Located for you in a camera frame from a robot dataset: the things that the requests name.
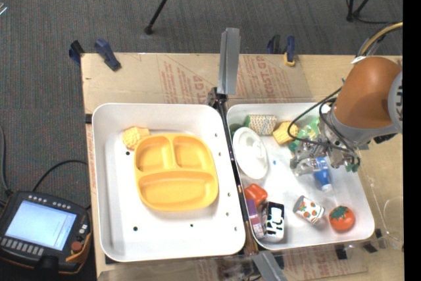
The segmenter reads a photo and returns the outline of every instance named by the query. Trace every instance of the display screen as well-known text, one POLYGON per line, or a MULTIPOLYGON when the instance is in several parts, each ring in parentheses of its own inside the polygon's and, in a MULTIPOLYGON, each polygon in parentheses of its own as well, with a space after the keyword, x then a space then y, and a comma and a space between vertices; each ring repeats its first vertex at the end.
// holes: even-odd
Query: display screen
POLYGON ((61 251, 75 219, 74 213, 24 200, 6 235, 61 251))

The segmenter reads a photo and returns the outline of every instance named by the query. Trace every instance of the button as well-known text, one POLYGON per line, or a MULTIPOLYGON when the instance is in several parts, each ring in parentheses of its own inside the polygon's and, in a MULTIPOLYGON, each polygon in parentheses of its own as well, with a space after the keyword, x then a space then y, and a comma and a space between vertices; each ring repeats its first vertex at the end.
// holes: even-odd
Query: button
POLYGON ((80 242, 72 242, 70 248, 72 249, 73 254, 77 254, 82 251, 83 245, 80 242))

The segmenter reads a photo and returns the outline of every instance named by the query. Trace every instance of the red tomato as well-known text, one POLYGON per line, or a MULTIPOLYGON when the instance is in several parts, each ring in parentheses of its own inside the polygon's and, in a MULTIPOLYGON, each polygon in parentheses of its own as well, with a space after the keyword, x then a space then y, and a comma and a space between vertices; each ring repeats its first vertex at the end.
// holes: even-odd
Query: red tomato
POLYGON ((348 231, 354 225, 355 215, 348 207, 341 205, 330 211, 329 222, 339 232, 348 231))

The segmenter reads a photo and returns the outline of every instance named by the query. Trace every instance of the red object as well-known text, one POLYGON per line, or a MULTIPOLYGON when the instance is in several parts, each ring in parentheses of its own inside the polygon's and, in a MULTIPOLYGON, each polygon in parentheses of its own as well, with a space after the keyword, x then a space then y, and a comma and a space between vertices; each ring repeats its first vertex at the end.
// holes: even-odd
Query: red object
POLYGON ((330 225, 339 232, 348 231, 354 225, 355 215, 346 206, 338 206, 329 213, 330 225))
POLYGON ((259 185, 253 183, 248 188, 244 189, 244 196, 246 199, 254 200, 257 208, 266 201, 268 193, 264 188, 261 188, 259 185))

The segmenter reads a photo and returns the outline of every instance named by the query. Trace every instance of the green object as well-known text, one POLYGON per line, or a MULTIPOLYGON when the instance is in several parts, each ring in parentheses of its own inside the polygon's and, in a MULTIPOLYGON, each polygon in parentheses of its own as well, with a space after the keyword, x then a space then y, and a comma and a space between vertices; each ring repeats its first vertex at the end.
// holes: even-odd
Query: green object
MULTIPOLYGON (((297 134, 298 138, 308 138, 310 140, 315 140, 317 135, 319 134, 318 125, 320 123, 319 117, 314 117, 310 123, 306 126, 302 127, 297 134)), ((288 144, 289 150, 295 153, 295 149, 299 145, 299 140, 294 140, 290 144, 288 144)))

